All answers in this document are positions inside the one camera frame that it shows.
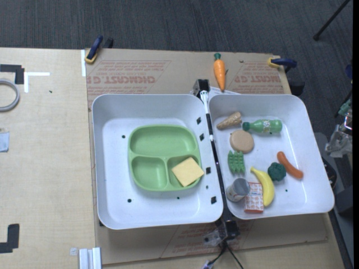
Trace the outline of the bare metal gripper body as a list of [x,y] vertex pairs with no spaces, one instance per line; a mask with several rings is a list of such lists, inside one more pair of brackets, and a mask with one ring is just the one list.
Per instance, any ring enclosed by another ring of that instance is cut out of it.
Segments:
[[352,153],[352,117],[345,116],[342,124],[337,124],[325,152],[331,157],[343,157]]

